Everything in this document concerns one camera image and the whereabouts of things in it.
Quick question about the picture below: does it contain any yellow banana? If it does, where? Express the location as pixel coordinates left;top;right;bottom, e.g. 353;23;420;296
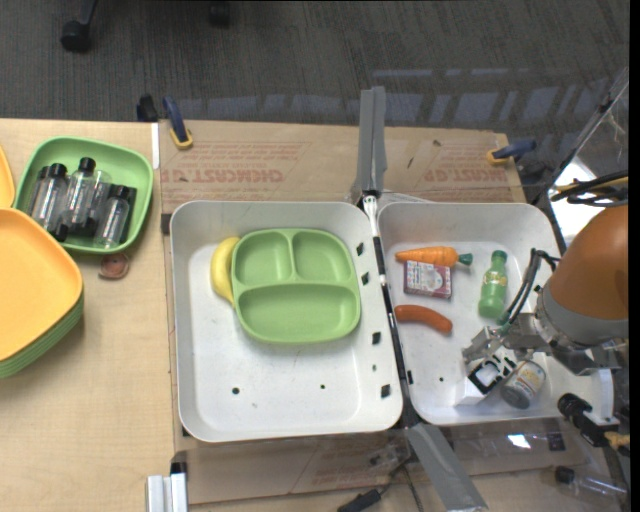
209;235;242;307

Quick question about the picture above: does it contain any black and white box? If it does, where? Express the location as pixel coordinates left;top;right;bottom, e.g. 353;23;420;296
455;352;517;407

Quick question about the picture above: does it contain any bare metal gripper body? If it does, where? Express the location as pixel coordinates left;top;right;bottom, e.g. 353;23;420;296
497;310;557;357

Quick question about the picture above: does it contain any white plastic tray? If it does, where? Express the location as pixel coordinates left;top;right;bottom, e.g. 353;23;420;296
375;201;571;428
168;199;405;444

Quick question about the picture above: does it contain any orange carrot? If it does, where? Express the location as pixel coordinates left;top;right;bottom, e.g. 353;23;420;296
394;245;474;269

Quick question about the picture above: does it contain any brown cardboard board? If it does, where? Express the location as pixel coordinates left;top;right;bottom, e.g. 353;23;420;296
158;118;601;506

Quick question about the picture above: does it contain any green bottle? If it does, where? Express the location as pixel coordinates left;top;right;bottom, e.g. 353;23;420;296
477;249;510;320

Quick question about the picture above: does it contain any small white can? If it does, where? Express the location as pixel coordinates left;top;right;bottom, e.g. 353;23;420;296
500;360;547;411

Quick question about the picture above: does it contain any yellow plate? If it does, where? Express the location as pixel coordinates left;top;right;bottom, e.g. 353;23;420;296
0;206;85;362
0;144;17;209

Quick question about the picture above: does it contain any black cylinder on white bracket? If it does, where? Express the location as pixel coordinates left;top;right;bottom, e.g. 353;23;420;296
556;367;622;448

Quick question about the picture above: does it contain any black chair wheel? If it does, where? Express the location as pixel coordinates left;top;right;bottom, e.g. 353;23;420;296
59;18;94;53

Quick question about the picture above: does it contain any green divided plate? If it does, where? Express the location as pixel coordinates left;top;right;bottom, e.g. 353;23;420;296
230;227;363;345

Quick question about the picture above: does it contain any clear plastic bottle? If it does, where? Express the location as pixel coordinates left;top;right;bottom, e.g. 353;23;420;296
30;162;69;232
63;156;98;227
93;184;132;250
51;168;114;243
553;465;627;502

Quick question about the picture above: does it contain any pink and white carton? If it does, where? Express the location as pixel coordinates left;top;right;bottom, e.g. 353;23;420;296
402;260;453;301

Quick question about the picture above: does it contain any orange sausage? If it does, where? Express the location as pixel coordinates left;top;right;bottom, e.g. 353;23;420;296
393;303;454;335

